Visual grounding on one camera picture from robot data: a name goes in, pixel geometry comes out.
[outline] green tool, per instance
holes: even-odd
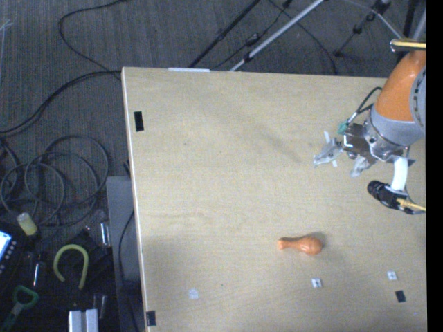
[[[28,295],[31,298],[30,301],[29,302],[19,301],[19,298],[17,296],[20,292]],[[34,305],[36,305],[38,300],[39,300],[39,295],[35,291],[28,289],[22,285],[16,286],[14,291],[12,292],[12,301],[14,302],[14,307],[7,316],[6,320],[3,322],[3,325],[0,328],[0,332],[9,332],[12,326],[14,326],[14,323],[19,317],[19,314],[23,310],[28,310],[34,307]]]

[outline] gray carpet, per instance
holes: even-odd
[[[103,71],[66,46],[57,23],[69,12],[112,1],[115,0],[0,0],[0,19],[10,20],[0,86],[0,132],[3,131],[0,138],[3,143],[15,152],[20,163],[28,164],[54,140],[80,135],[99,142],[109,158],[108,168],[97,144],[85,138],[67,138],[51,148],[75,154],[48,159],[62,174],[65,203],[79,203],[94,194],[97,194],[94,196],[97,201],[65,206],[59,214],[48,219],[51,227],[42,227],[42,234],[49,240],[38,247],[48,251],[50,256],[90,224],[97,209],[107,209],[105,189],[98,184],[106,176],[126,174],[127,143],[121,83],[109,74],[75,83],[51,99],[44,112],[28,126],[8,133],[4,131],[31,116],[49,95],[70,80]],[[187,67],[251,1],[128,0],[67,17],[63,24],[64,36],[76,50],[109,70],[120,70],[123,66]],[[253,33],[261,33],[270,26],[280,12],[278,6],[281,7],[284,1],[261,0],[197,67],[229,70],[236,65],[247,48],[218,66]],[[260,45],[313,1],[294,0],[263,39],[249,50]],[[333,55],[352,35],[353,26],[368,14],[368,8],[376,0],[352,1],[322,3],[240,70],[388,77],[397,62],[397,55],[389,47],[395,36],[379,19],[366,24],[363,32],[352,38],[343,49],[342,57]],[[425,5],[426,0],[419,0],[413,30]],[[401,32],[407,10],[408,0],[392,0],[384,17]],[[0,178],[4,178],[14,166],[10,156],[0,151]],[[39,198],[35,220],[42,222],[63,197],[62,184],[55,172],[45,167],[31,166],[29,172],[28,192],[31,194],[25,188],[18,195],[25,199]],[[11,172],[5,182],[5,191],[15,174]],[[0,207],[0,217],[14,221],[16,212],[32,211],[34,204],[26,200],[11,202],[9,210]],[[84,216],[76,225],[58,231],[52,227]]]

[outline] screen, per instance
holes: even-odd
[[[6,234],[6,232],[0,231],[0,261],[3,258],[3,255],[6,251],[6,248],[8,248],[11,239],[11,235]]]

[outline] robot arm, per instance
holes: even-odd
[[[415,214],[417,211],[404,206],[403,201],[408,198],[405,191],[408,167],[414,163],[407,156],[408,150],[426,134],[426,51],[409,52],[387,79],[377,101],[363,108],[375,90],[339,129],[343,143],[336,139],[328,142],[328,149],[323,148],[314,157],[314,166],[330,162],[344,151],[355,161],[352,177],[360,175],[377,161],[393,163],[392,183],[372,181],[368,191],[390,208]],[[363,124],[353,123],[364,111],[369,114]]]

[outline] floor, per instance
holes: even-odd
[[[260,0],[243,14],[253,1],[0,0],[0,219],[30,212],[43,239],[35,249],[48,261],[86,226],[100,240],[106,177],[127,175],[124,66],[388,77],[397,63],[390,50],[396,35],[382,20],[352,31],[376,0],[320,0],[315,8],[318,0],[293,0],[283,11],[287,0]],[[425,7],[418,0],[412,31]],[[410,0],[392,0],[383,17],[402,34],[409,8]],[[247,52],[254,58],[237,67]],[[49,272],[41,308],[17,330],[65,331],[67,310],[90,306],[94,293],[112,286],[112,274],[104,271],[82,295]],[[118,331],[116,314],[109,316],[101,324]]]

